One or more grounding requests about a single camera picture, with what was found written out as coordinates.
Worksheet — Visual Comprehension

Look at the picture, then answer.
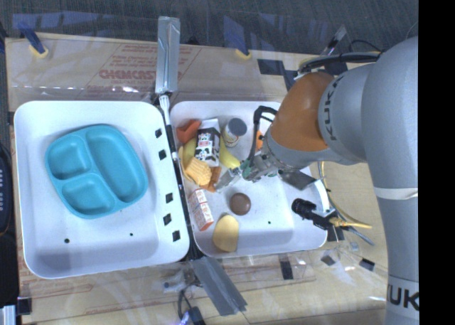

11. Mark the orange and white small carton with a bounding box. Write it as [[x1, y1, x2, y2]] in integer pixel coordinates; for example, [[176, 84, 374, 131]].
[[187, 188, 215, 233]]

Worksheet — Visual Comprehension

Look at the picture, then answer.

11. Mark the black cylinder on white bracket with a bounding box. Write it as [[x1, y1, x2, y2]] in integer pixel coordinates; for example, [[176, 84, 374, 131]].
[[291, 178, 338, 230]]

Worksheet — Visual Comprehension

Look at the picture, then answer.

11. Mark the brown cardboard board red print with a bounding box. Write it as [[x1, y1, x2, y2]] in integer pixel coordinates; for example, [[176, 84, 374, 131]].
[[4, 31, 389, 325]]

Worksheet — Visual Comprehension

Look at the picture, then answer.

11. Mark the brown round biscuit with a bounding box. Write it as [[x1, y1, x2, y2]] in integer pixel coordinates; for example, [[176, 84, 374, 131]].
[[228, 192, 252, 217]]

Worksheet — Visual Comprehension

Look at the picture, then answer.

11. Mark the orange flat toy food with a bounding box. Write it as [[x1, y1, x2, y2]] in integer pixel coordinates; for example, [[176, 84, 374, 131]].
[[207, 166, 223, 193]]

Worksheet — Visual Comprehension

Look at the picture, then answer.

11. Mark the white plastic tray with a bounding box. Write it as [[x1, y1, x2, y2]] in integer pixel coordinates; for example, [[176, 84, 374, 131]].
[[13, 100, 191, 279], [169, 100, 328, 259]]

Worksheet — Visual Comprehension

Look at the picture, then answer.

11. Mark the yellow toy food piece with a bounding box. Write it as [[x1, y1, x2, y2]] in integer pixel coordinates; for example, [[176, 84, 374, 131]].
[[177, 137, 198, 172]]

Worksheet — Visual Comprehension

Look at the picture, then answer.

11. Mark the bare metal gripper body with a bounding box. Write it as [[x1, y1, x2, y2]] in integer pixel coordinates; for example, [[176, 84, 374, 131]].
[[241, 154, 282, 183]]

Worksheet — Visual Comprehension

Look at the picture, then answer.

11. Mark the blue divided plate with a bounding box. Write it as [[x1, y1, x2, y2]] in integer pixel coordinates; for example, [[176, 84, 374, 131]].
[[44, 123, 149, 220]]

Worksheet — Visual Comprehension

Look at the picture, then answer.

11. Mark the yellow banana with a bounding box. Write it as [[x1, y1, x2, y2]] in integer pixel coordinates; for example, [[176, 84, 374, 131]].
[[218, 137, 243, 170]]

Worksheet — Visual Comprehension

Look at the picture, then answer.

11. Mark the yellow curved toy chip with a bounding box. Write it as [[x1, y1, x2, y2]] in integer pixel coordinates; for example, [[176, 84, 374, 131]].
[[212, 213, 240, 254]]

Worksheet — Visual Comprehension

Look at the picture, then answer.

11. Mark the yellow ridged toy food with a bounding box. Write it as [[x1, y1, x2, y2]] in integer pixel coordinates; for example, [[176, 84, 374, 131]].
[[184, 156, 213, 187]]

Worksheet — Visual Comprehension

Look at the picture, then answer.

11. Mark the orange carrot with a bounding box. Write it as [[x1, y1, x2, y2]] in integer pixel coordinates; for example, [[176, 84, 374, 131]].
[[176, 119, 203, 144]]

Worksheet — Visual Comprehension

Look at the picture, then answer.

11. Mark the cow print milk carton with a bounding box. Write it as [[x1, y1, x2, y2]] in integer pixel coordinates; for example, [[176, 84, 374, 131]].
[[194, 118, 222, 169]]

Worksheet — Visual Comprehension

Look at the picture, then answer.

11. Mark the small can with grey lid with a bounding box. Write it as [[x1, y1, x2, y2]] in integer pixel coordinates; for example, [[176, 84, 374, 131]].
[[223, 117, 248, 149]]

